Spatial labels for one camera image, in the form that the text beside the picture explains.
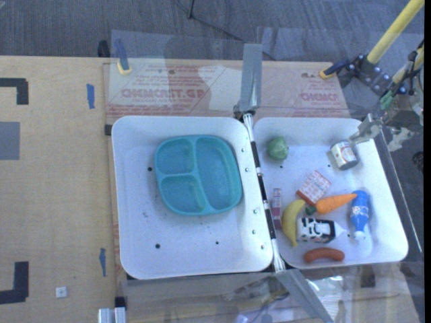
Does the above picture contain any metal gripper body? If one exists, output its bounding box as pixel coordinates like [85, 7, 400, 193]
[380, 105, 424, 151]

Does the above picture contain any orange and white carton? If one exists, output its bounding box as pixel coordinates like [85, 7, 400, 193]
[296, 170, 332, 207]

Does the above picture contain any orange carrot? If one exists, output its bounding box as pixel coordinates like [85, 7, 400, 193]
[305, 192, 358, 215]

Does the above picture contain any blue bottle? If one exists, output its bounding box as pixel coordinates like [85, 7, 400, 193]
[349, 189, 372, 242]

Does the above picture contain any green round vegetable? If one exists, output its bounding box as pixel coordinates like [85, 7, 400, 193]
[267, 136, 290, 162]

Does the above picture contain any white plastic tray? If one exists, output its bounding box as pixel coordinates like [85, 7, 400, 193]
[110, 114, 274, 281]
[252, 116, 409, 271]

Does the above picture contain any brown cardboard board red print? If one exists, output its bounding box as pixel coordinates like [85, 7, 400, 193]
[102, 61, 417, 318]

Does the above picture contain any black and white milk carton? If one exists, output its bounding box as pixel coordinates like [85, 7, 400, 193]
[296, 216, 348, 244]

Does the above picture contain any thin black and white rod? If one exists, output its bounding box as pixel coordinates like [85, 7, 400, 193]
[242, 112, 287, 274]

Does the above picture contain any yellow banana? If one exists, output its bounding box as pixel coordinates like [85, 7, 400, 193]
[281, 199, 306, 248]

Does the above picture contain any small clear pink bottle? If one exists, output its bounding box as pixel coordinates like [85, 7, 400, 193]
[271, 188, 284, 230]

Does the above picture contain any orange sausage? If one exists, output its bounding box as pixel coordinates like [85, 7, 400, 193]
[303, 247, 345, 264]

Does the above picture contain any teal divided plate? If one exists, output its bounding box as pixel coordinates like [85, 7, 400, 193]
[154, 135, 244, 217]

